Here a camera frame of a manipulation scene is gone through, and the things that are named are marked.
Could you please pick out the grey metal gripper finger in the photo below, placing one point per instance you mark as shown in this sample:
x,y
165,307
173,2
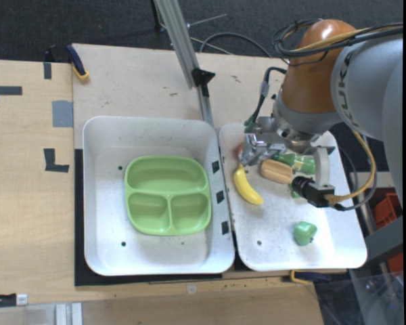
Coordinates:
x,y
264,154
248,156

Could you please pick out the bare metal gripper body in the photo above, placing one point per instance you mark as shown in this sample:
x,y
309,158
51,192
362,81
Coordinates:
x,y
269,130

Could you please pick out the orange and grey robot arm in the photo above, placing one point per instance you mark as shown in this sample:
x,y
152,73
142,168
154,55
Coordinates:
x,y
311,80

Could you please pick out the small orange toy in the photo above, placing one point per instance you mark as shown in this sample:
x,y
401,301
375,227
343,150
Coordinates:
x,y
240,149

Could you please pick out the tan toy bread roll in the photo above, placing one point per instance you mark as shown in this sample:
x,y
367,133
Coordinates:
x,y
277,172

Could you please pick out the yellow banana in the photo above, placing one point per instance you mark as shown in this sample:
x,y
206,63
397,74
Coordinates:
x,y
245,188

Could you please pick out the green bottle with yellow label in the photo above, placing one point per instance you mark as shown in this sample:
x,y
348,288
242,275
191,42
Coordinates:
x,y
302,164

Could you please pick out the white plastic tray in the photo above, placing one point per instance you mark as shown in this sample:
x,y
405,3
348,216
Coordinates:
x,y
277,222
105,198

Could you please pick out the green toy pepper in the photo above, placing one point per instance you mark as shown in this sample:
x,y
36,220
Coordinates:
x,y
304,233

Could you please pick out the green divided plate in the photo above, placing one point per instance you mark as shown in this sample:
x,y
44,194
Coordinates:
x,y
167,195

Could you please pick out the pale wood board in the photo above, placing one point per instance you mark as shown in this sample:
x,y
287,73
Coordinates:
x,y
138,86

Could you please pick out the black cylinder on white bracket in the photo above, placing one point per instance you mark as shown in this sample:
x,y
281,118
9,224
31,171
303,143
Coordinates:
x,y
316,193

